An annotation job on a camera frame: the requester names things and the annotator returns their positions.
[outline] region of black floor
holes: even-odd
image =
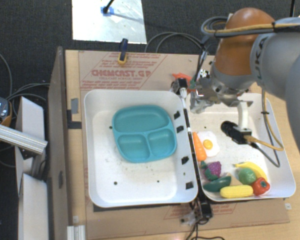
[[[200,26],[213,16],[227,16],[244,7],[264,10],[274,19],[288,17],[291,0],[142,0],[147,40],[172,31],[201,38]],[[300,14],[300,0],[295,1]],[[13,91],[30,83],[49,83],[58,46],[74,50],[117,51],[117,43],[72,40],[71,0],[0,0],[0,53],[11,68]],[[156,44],[148,51],[154,52]],[[143,52],[144,45],[130,45],[129,51]],[[198,48],[181,37],[165,42],[161,53],[197,54]],[[46,96],[47,89],[29,92]],[[0,60],[0,96],[9,95],[9,77]],[[45,103],[32,98],[44,108]],[[0,159],[13,165],[10,150]],[[18,196],[15,171],[0,165],[0,240],[17,239]]]

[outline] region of egg yolk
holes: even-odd
[[[207,150],[211,150],[212,148],[213,148],[213,143],[212,143],[212,141],[211,140],[209,140],[209,139],[205,139],[204,141],[203,141],[203,146],[207,149]]]

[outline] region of red bell pepper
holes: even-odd
[[[252,185],[253,193],[256,196],[262,195],[270,189],[270,184],[262,177],[258,178]]]

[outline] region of white plastic tub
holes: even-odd
[[[169,114],[177,147],[171,156],[151,162],[132,163],[119,153],[112,129],[114,114],[126,107],[157,105]],[[198,193],[183,106],[169,91],[96,89],[84,98],[88,158],[88,188],[94,204],[124,207],[191,202]]]
[[[252,130],[252,136],[259,140],[270,143],[270,139],[264,124],[263,115],[261,114],[261,95],[257,93],[245,93],[240,97],[240,99],[243,101],[253,101],[252,105],[248,108],[248,127]],[[270,124],[276,136],[282,142],[276,119],[274,117],[271,104],[268,100],[267,111],[269,112],[268,117]],[[216,156],[208,157],[205,161],[207,164],[220,161],[221,174],[223,175],[229,172],[238,179],[239,168],[236,168],[234,164],[247,161],[253,162],[264,170],[271,187],[269,192],[265,193],[264,195],[232,199],[222,198],[218,192],[214,193],[203,190],[209,199],[216,202],[228,202],[288,198],[295,193],[296,183],[285,151],[277,151],[280,161],[280,167],[277,168],[257,149],[246,144],[238,145],[221,131],[221,124],[224,121],[231,121],[238,124],[238,110],[236,107],[227,107],[224,104],[217,104],[206,108],[205,112],[203,113],[194,114],[189,112],[188,115],[191,130],[193,132],[212,131],[217,137],[217,142],[220,146],[220,152]],[[262,148],[262,150],[264,150],[269,157],[272,158],[272,160],[275,162],[277,161],[272,149],[263,145],[259,145],[259,147]],[[205,184],[208,181],[201,176],[201,182]]]

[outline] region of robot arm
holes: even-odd
[[[249,29],[260,24],[273,24],[273,30]],[[288,27],[276,29],[276,26]],[[236,33],[238,29],[243,29],[242,35]],[[205,23],[202,30],[207,34]],[[300,151],[300,18],[275,22],[261,10],[244,8],[228,19],[224,30],[219,37],[227,38],[220,40],[210,71],[197,77],[190,110],[201,113],[220,102],[237,107],[238,97],[257,82],[266,92],[286,101]],[[218,37],[218,32],[208,34]]]

